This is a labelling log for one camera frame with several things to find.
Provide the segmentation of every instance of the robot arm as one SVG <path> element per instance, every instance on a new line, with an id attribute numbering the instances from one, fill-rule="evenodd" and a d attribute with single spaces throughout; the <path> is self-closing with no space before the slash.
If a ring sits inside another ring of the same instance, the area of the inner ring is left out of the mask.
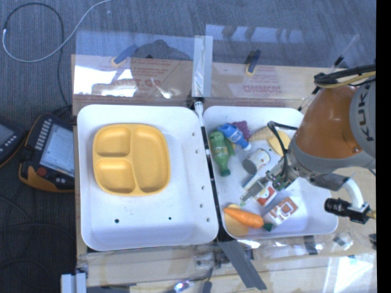
<path id="1" fill-rule="evenodd" d="M 321 87 L 304 115 L 280 162 L 267 171 L 276 190 L 286 189 L 298 177 L 329 190 L 347 190 L 351 203 L 327 199 L 325 210 L 366 223 L 376 218 L 360 189 L 349 177 L 333 173 L 338 168 L 376 168 L 376 66 L 368 65 L 329 75 L 315 76 Z M 359 74 L 339 83 L 339 77 Z M 359 85 L 352 82 L 368 78 Z"/>

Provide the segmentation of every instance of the red button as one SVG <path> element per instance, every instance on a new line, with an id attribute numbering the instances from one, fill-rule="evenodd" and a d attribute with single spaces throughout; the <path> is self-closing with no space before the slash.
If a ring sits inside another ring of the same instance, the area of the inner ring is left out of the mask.
<path id="1" fill-rule="evenodd" d="M 37 170 L 37 175 L 41 176 L 41 177 L 44 177 L 47 173 L 48 173 L 48 171 L 46 170 L 45 167 L 40 167 Z"/>

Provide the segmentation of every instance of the yellow cable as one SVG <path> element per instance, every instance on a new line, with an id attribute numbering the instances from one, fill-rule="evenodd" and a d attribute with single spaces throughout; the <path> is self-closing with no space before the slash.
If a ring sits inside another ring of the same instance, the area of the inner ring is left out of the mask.
<path id="1" fill-rule="evenodd" d="M 356 76 L 356 77 L 354 77 L 352 79 L 349 79 L 348 81 L 338 82 L 336 84 L 329 84 L 329 85 L 319 85 L 319 84 L 316 84 L 316 85 L 318 87 L 321 87 L 321 88 L 337 88 L 337 87 L 342 87 L 343 85 L 350 85 L 353 82 L 356 82 L 356 81 L 359 81 L 361 79 L 368 78 L 368 77 L 371 77 L 371 76 L 374 76 L 374 75 L 376 75 L 376 71 L 371 71 L 369 73 L 365 73 L 363 75 Z"/>

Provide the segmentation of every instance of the dark gray carpet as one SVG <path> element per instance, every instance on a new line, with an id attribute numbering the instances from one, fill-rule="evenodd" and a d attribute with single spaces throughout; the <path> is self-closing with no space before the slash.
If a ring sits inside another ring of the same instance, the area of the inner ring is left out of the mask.
<path id="1" fill-rule="evenodd" d="M 50 5 L 60 14 L 68 37 L 89 7 L 103 0 L 0 1 L 2 24 L 25 3 Z M 179 37 L 210 34 L 216 62 L 243 63 L 249 51 L 259 48 L 263 64 L 308 67 L 331 67 L 359 35 L 342 66 L 371 64 L 376 58 L 376 0 L 118 0 L 93 9 L 80 29 Z M 7 22 L 7 47 L 21 59 L 43 57 L 61 40 L 60 21 L 46 7 L 24 7 Z M 62 56 L 57 52 L 38 63 L 17 62 L 2 48 L 0 116 L 28 130 L 40 114 L 70 104 L 70 56 L 75 52 L 74 37 Z M 97 46 L 89 52 L 104 51 Z M 59 292 L 60 275 L 75 271 L 74 196 L 22 184 L 19 159 L 20 153 L 0 169 L 0 291 Z"/>

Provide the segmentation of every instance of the white tray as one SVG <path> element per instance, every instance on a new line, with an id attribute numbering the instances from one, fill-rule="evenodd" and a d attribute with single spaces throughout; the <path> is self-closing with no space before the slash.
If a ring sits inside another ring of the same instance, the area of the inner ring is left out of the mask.
<path id="1" fill-rule="evenodd" d="M 95 133 L 114 123 L 143 123 L 167 140 L 171 177 L 154 195 L 122 197 L 93 174 Z M 200 124 L 184 107 L 90 105 L 78 114 L 81 234 L 97 251 L 211 242 L 218 222 Z"/>
<path id="2" fill-rule="evenodd" d="M 205 128 L 211 133 L 218 126 L 234 121 L 247 121 L 250 132 L 254 132 L 267 125 L 269 121 L 298 127 L 303 115 L 294 109 L 276 107 L 230 107 L 212 106 L 204 113 Z M 292 138 L 294 130 L 284 131 Z M 271 155 L 271 161 L 263 167 L 263 170 L 273 168 L 280 156 L 270 148 L 267 140 L 252 142 L 252 149 L 243 151 L 239 146 L 235 148 L 236 156 L 231 156 L 228 167 L 231 175 L 221 177 L 219 168 L 213 161 L 214 178 L 216 180 L 217 195 L 221 212 L 229 204 L 240 204 L 240 196 L 244 193 L 242 186 L 250 179 L 250 175 L 242 166 L 242 161 L 257 148 L 262 148 Z M 315 234 L 327 234 L 333 232 L 338 225 L 338 217 L 324 210 L 324 202 L 331 197 L 331 193 L 319 187 L 311 185 L 308 181 L 298 178 L 286 190 L 278 193 L 275 199 L 266 208 L 258 204 L 254 199 L 248 202 L 243 209 L 264 215 L 286 196 L 297 197 L 300 201 L 299 209 L 280 226 L 270 232 L 264 229 L 250 229 L 249 233 L 242 237 L 232 236 L 236 239 L 266 239 L 272 237 L 290 237 Z"/>

